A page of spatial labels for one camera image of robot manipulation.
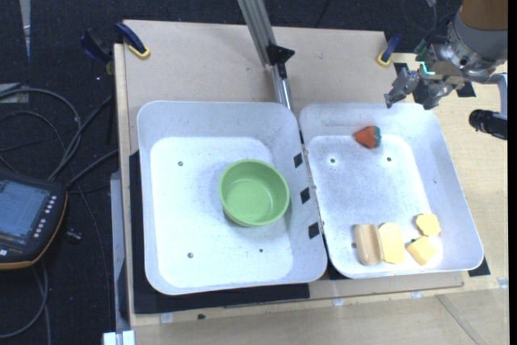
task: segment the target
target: tan toy food piece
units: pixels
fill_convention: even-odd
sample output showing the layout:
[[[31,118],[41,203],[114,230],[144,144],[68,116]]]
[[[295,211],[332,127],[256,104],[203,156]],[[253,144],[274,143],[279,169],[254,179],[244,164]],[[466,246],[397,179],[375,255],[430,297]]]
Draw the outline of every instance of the tan toy food piece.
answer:
[[[406,250],[401,226],[397,223],[384,223],[379,227],[380,244],[384,261],[388,263],[402,263]]]
[[[438,217],[433,213],[419,214],[416,222],[417,227],[425,236],[435,236],[442,231],[439,227]]]
[[[379,264],[382,260],[379,230],[375,225],[356,225],[354,227],[355,246],[362,264]]]
[[[407,251],[411,253],[420,266],[423,266],[436,255],[436,248],[432,245],[427,236],[421,236],[407,246]]]

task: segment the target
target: wooden table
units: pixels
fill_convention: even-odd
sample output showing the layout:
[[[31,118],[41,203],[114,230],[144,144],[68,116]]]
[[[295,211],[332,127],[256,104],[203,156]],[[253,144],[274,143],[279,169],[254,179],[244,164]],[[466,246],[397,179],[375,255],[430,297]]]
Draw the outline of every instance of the wooden table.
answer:
[[[310,299],[196,309],[167,315],[133,311],[128,157],[138,150],[136,118],[153,100],[275,101],[270,68],[260,65],[246,26],[126,21],[151,50],[141,60],[116,44],[115,76],[124,212],[129,322],[137,344],[162,343],[509,343],[507,143],[476,133],[474,109],[499,111],[496,86],[476,98],[449,96],[439,118],[485,249],[490,275],[467,272],[328,280],[309,284]],[[274,27],[287,63],[293,111],[311,102],[384,102],[393,64],[375,63],[382,32]],[[394,61],[416,68],[411,54]],[[499,71],[506,71],[502,66]]]

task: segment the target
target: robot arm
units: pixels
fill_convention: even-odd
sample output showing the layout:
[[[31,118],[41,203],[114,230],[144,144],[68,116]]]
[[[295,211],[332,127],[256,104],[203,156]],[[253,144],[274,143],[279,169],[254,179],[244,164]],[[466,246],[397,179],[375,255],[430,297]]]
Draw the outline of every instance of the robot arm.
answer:
[[[415,53],[420,66],[416,71],[399,72],[393,89],[385,94],[388,107],[413,93],[417,103],[431,109],[466,82],[497,83],[501,112],[476,110],[470,117],[471,125],[507,139],[507,76],[494,71],[507,60],[508,0],[463,0],[449,23],[445,44],[423,41]]]

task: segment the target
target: green bowl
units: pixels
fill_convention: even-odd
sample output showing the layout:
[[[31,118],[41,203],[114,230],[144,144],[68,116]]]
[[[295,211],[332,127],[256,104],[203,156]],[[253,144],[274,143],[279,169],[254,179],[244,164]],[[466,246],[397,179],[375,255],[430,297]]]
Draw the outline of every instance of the green bowl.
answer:
[[[289,187],[282,174],[260,160],[241,160],[226,168],[219,180],[226,215],[239,225],[269,225],[289,206]]]

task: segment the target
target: cheese slice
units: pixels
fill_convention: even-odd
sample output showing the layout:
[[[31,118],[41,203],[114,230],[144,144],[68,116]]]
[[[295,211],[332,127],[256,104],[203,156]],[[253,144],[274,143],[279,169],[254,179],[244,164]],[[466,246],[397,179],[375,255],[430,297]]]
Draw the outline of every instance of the cheese slice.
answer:
[[[407,246],[407,251],[411,253],[413,258],[420,266],[425,265],[436,255],[436,248],[432,245],[427,236],[421,236]]]
[[[384,223],[379,227],[380,244],[384,261],[402,263],[406,256],[401,226],[397,223]]]
[[[424,236],[435,236],[442,231],[439,227],[438,217],[432,213],[419,214],[416,224]]]

